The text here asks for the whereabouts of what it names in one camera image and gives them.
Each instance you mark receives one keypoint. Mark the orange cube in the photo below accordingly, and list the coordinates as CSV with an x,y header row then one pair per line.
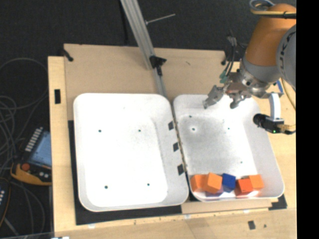
x,y
256,181
214,182

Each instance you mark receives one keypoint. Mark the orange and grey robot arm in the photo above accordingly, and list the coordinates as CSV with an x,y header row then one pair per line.
x,y
268,41

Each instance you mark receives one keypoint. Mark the black cylinder on white bracket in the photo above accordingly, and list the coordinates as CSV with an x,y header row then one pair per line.
x,y
268,122

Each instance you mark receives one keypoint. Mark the red cube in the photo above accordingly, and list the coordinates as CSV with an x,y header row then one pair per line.
x,y
244,186

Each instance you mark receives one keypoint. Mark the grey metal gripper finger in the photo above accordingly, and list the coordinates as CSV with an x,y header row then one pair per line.
x,y
213,96
236,101

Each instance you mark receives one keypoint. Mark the pale wood board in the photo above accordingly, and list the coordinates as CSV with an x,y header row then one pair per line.
x,y
112,71

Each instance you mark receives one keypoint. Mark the white plastic tray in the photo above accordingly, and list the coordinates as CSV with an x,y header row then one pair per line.
x,y
124,153
219,146

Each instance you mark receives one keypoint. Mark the blue cube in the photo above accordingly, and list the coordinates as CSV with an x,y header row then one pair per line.
x,y
229,180

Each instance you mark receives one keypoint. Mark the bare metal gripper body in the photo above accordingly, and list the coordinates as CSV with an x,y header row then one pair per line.
x,y
245,84

